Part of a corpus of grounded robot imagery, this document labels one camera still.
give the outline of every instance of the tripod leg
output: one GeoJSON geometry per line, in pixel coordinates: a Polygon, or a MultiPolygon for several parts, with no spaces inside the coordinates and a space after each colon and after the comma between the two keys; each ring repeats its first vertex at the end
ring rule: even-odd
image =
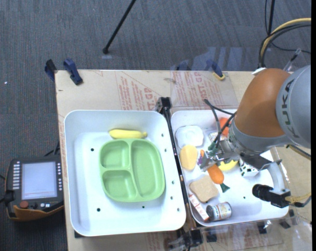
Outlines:
{"type": "Polygon", "coordinates": [[[119,24],[117,25],[117,27],[116,27],[114,33],[112,34],[111,38],[109,39],[107,45],[102,49],[102,51],[103,51],[104,54],[107,54],[107,53],[108,53],[108,48],[109,48],[110,44],[111,44],[112,41],[114,40],[114,38],[115,38],[115,36],[116,36],[118,30],[121,28],[123,22],[125,21],[125,19],[126,19],[128,13],[130,12],[130,10],[131,10],[131,8],[132,8],[132,6],[134,5],[135,2],[136,2],[136,0],[132,0],[132,1],[131,1],[130,5],[128,6],[126,12],[124,13],[124,15],[123,15],[121,21],[119,22],[119,24]]]}
{"type": "Polygon", "coordinates": [[[271,32],[272,32],[272,21],[273,21],[273,13],[274,13],[274,4],[275,4],[275,0],[272,0],[272,2],[271,2],[271,11],[270,11],[270,15],[269,15],[268,35],[270,35],[271,32]]]}

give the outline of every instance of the yellow cable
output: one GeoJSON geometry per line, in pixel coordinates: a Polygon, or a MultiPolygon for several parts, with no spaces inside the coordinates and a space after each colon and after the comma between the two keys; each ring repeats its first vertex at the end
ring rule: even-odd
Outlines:
{"type": "Polygon", "coordinates": [[[285,197],[285,200],[290,202],[290,203],[295,203],[295,202],[299,202],[303,199],[306,199],[310,196],[311,196],[311,192],[309,192],[308,194],[303,195],[303,196],[287,196],[287,197],[285,197]]]}
{"type": "Polygon", "coordinates": [[[293,150],[294,152],[300,154],[300,155],[303,156],[304,158],[306,158],[306,159],[308,159],[308,160],[311,160],[311,156],[308,156],[307,154],[303,153],[302,150],[296,149],[296,148],[294,148],[292,145],[290,145],[289,148],[290,148],[291,150],[293,150]]]}
{"type": "Polygon", "coordinates": [[[271,36],[268,37],[265,41],[264,41],[264,44],[263,44],[263,47],[262,47],[262,50],[261,50],[261,56],[263,56],[264,54],[264,51],[266,49],[266,46],[269,42],[269,40],[272,38],[273,36],[273,33],[280,30],[280,29],[283,29],[285,28],[286,26],[289,26],[291,24],[296,24],[296,23],[302,23],[302,22],[311,22],[311,18],[300,18],[300,19],[293,19],[293,20],[290,20],[284,24],[281,24],[279,27],[277,27],[273,32],[271,32],[271,36]]]}

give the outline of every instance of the toy bread slice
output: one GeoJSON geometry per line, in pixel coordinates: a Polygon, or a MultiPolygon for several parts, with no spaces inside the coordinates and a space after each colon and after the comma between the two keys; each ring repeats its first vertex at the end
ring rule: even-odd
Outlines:
{"type": "Polygon", "coordinates": [[[191,182],[189,188],[202,203],[207,202],[219,194],[218,188],[208,175],[191,182]]]}

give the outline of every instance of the yellow banana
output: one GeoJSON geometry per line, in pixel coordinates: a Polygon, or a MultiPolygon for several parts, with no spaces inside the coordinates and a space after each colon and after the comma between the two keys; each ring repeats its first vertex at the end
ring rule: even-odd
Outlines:
{"type": "Polygon", "coordinates": [[[237,163],[238,163],[238,160],[237,161],[231,160],[227,164],[225,164],[222,161],[221,164],[219,165],[219,169],[221,169],[222,171],[228,171],[228,170],[231,170],[237,163]]]}
{"type": "Polygon", "coordinates": [[[128,129],[112,129],[109,130],[109,135],[114,139],[142,139],[148,136],[146,132],[128,129]]]}

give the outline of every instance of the toy carrot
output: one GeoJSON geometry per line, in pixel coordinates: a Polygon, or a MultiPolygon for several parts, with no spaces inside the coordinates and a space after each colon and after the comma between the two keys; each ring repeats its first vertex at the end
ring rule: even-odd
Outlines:
{"type": "Polygon", "coordinates": [[[230,189],[230,187],[228,187],[227,185],[225,185],[223,183],[224,174],[223,174],[222,170],[217,166],[217,164],[214,164],[213,166],[209,167],[207,169],[207,171],[208,171],[208,174],[209,174],[211,180],[215,184],[219,184],[221,186],[221,189],[223,192],[226,192],[227,190],[230,189]]]}

